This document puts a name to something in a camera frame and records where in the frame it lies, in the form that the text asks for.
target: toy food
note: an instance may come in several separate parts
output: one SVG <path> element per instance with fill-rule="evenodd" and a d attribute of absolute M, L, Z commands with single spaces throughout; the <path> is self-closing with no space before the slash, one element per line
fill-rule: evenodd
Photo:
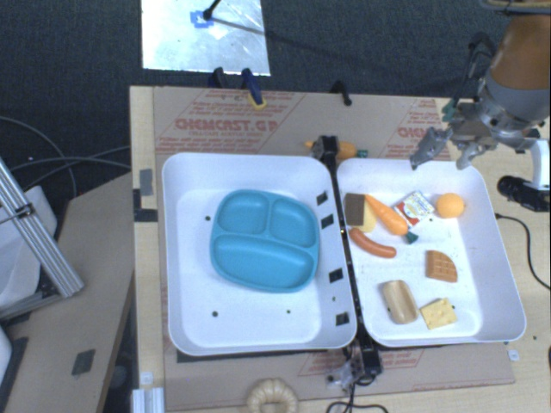
<path fill-rule="evenodd" d="M 363 232 L 357 228 L 352 228 L 348 231 L 352 241 L 357 244 L 360 248 L 367 251 L 369 254 L 374 256 L 384 257 L 384 258 L 394 258 L 396 257 L 396 249 L 392 246 L 386 246 L 384 244 L 379 244 L 368 238 Z"/>
<path fill-rule="evenodd" d="M 312 148 L 313 141 L 306 141 L 304 145 L 308 148 Z M 351 142 L 338 141 L 338 153 L 337 159 L 350 159 L 351 157 L 367 157 L 367 150 L 357 150 L 356 146 Z"/>
<path fill-rule="evenodd" d="M 431 279 L 457 282 L 457 269 L 453 261 L 440 251 L 427 251 L 426 275 Z"/>
<path fill-rule="evenodd" d="M 439 299 L 420 309 L 429 329 L 455 323 L 457 316 L 448 299 Z"/>
<path fill-rule="evenodd" d="M 404 236 L 408 232 L 406 221 L 400 217 L 390 206 L 379 202 L 372 195 L 366 194 L 365 200 L 371 206 L 371 209 L 381 220 L 383 225 L 396 236 Z"/>
<path fill-rule="evenodd" d="M 434 207 L 420 191 L 411 193 L 394 210 L 406 220 L 410 228 L 434 213 Z"/>
<path fill-rule="evenodd" d="M 356 226 L 362 232 L 371 232 L 377 224 L 377 216 L 363 194 L 347 193 L 344 196 L 344 217 L 348 225 Z"/>
<path fill-rule="evenodd" d="M 465 202 L 458 194 L 442 194 L 436 201 L 436 210 L 444 219 L 459 217 L 465 211 Z"/>
<path fill-rule="evenodd" d="M 408 324 L 417 319 L 417 304 L 405 281 L 388 281 L 382 287 L 382 294 L 395 323 Z"/>

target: blue divided plate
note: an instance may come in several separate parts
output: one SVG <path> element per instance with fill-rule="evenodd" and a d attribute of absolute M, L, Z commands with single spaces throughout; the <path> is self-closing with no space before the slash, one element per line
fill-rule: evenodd
<path fill-rule="evenodd" d="M 274 293 L 296 292 L 318 267 L 318 221 L 310 208 L 286 196 L 234 191 L 216 212 L 210 256 L 228 280 Z"/>

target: toy bread slice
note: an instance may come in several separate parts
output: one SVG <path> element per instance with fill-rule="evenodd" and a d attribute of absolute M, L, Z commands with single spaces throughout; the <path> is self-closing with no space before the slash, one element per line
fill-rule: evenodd
<path fill-rule="evenodd" d="M 417 319 L 417 304 L 405 281 L 388 281 L 382 287 L 382 293 L 395 323 L 408 324 Z"/>
<path fill-rule="evenodd" d="M 457 282 L 457 268 L 453 261 L 440 251 L 427 251 L 426 275 L 431 279 Z"/>

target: cardboard sheet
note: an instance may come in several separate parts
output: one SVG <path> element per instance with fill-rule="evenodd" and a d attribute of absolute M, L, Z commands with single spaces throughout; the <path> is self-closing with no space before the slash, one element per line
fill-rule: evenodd
<path fill-rule="evenodd" d="M 370 157 L 407 158 L 429 126 L 441 128 L 436 102 L 411 97 L 342 96 L 264 92 L 268 107 L 256 111 L 246 92 L 156 88 L 153 114 L 157 163 L 160 246 L 164 247 L 161 169 L 179 151 L 307 155 L 305 141 L 319 135 L 368 150 Z M 448 159 L 444 151 L 440 159 Z M 194 360 L 182 357 L 166 331 L 166 271 L 160 250 L 164 311 L 164 388 L 167 411 L 245 403 L 260 379 L 281 378 L 299 399 L 337 398 L 326 374 L 344 363 L 341 350 L 273 356 Z M 384 372 L 358 394 L 440 390 L 510 384 L 514 375 L 503 343 L 381 352 Z"/>

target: toy orange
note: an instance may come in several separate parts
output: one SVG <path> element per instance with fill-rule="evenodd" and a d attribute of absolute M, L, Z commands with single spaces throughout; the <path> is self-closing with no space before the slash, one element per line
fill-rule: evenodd
<path fill-rule="evenodd" d="M 465 211 L 465 202 L 458 194 L 442 194 L 436 201 L 436 210 L 440 217 L 445 219 L 459 217 Z"/>

